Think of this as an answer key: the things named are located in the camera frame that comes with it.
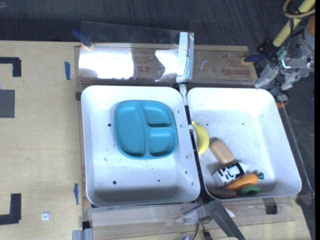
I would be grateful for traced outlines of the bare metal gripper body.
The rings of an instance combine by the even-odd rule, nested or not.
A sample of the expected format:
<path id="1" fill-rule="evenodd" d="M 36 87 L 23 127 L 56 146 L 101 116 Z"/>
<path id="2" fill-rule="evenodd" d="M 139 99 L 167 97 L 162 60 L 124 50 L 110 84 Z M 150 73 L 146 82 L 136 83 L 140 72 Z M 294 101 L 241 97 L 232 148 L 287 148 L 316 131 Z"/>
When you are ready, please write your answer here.
<path id="1" fill-rule="evenodd" d="M 298 51 L 291 55 L 288 50 L 282 50 L 277 52 L 277 59 L 278 69 L 284 76 L 297 73 L 307 77 L 315 72 L 315 53 L 312 51 Z"/>

